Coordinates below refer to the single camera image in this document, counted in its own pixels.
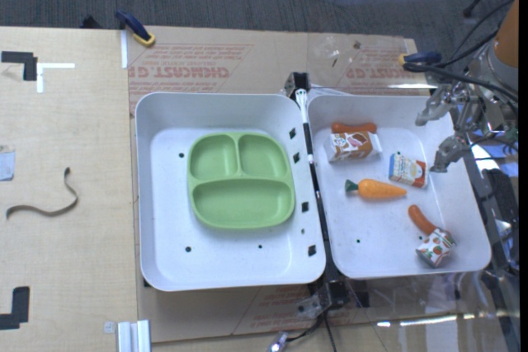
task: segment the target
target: green plate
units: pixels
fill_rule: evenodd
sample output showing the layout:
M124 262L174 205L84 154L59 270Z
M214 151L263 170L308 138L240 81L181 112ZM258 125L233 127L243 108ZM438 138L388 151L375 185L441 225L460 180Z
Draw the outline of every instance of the green plate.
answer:
M214 228L267 228L294 210L290 162L283 147L264 134L198 138L189 152L187 180L196 217Z

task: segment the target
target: black tape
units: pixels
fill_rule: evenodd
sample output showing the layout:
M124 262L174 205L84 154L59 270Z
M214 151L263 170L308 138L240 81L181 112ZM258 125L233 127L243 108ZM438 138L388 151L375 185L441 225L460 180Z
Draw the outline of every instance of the black tape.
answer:
M24 81L36 81L37 58L33 57L33 53L2 52L2 62L23 63Z
M28 322L30 315L30 289L21 286L13 289L11 314L0 314L0 330L20 328L21 322Z

